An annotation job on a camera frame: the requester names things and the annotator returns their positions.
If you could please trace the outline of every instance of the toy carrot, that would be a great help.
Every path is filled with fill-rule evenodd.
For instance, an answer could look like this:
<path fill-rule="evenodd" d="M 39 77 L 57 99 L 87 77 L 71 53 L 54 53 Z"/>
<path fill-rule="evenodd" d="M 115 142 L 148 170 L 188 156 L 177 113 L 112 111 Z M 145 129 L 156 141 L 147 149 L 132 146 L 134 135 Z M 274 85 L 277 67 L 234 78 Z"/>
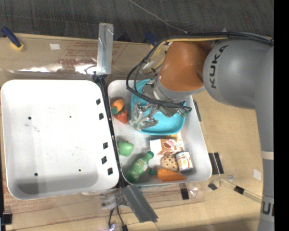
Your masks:
<path fill-rule="evenodd" d="M 157 172 L 154 169 L 150 169 L 150 175 L 157 175 L 158 178 L 164 181 L 186 179 L 184 175 L 174 172 L 172 170 L 166 169 L 166 168 L 160 168 Z"/>
<path fill-rule="evenodd" d="M 116 115 L 124 108 L 124 99 L 117 99 L 111 104 L 111 113 Z"/>
<path fill-rule="evenodd" d="M 116 115 L 113 115 L 115 119 L 119 120 L 120 122 L 126 124 L 128 122 L 127 118 L 127 109 L 123 109 L 118 112 Z"/>

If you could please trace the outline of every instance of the can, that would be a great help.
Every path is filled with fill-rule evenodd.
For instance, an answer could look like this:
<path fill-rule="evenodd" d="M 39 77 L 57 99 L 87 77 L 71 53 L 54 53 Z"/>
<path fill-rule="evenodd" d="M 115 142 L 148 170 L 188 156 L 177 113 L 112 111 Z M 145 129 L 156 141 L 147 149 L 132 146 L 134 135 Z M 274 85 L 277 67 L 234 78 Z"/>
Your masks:
<path fill-rule="evenodd" d="M 193 170 L 194 167 L 189 152 L 178 152 L 175 154 L 175 158 L 177 159 L 180 173 L 186 173 Z"/>

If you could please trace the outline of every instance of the blue bowl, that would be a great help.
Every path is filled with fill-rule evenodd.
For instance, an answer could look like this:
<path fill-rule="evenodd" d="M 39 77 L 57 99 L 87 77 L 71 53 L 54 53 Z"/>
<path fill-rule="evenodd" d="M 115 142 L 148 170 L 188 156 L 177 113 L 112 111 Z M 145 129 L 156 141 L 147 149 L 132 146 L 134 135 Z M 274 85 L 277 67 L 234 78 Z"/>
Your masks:
<path fill-rule="evenodd" d="M 149 79 L 141 80 L 136 84 L 136 88 L 139 93 L 143 93 L 142 89 L 144 85 L 149 81 Z M 146 106 L 148 104 L 147 101 L 142 98 L 132 94 L 131 96 L 131 111 L 134 108 L 134 105 L 140 102 L 141 106 Z M 158 120 L 158 123 L 150 128 L 143 128 L 140 132 L 151 135 L 171 135 L 178 133 L 184 126 L 185 117 L 180 116 L 178 113 L 175 113 L 172 117 L 166 117 L 160 111 L 156 112 L 153 116 L 154 119 Z"/>

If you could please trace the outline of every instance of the toy cookie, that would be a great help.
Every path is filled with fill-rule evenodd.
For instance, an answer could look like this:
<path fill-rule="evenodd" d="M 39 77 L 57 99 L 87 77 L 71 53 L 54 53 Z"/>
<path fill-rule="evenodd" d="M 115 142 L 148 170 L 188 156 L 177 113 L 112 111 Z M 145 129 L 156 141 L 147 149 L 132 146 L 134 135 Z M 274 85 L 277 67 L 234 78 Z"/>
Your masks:
<path fill-rule="evenodd" d="M 160 160 L 160 165 L 163 168 L 169 169 L 171 171 L 178 171 L 179 167 L 175 159 L 175 155 L 165 155 Z"/>

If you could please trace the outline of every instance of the dark gray floor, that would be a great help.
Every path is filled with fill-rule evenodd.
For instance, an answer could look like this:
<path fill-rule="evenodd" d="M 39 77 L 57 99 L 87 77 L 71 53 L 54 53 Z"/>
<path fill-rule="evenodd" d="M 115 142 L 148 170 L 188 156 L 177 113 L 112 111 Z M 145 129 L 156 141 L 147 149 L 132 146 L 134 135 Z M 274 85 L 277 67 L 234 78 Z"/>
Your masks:
<path fill-rule="evenodd" d="M 0 29 L 96 39 L 100 22 L 133 42 L 148 30 L 160 40 L 224 27 L 273 37 L 274 0 L 0 0 Z"/>

